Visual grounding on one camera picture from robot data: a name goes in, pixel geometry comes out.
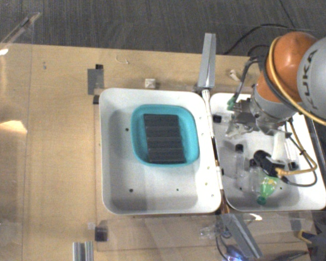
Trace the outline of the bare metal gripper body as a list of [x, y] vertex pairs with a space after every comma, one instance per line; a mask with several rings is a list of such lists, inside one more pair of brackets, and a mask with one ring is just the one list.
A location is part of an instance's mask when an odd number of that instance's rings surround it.
[[256, 124], [256, 118], [250, 110], [250, 98], [239, 100], [234, 104], [232, 122], [240, 124], [253, 130], [259, 130]]

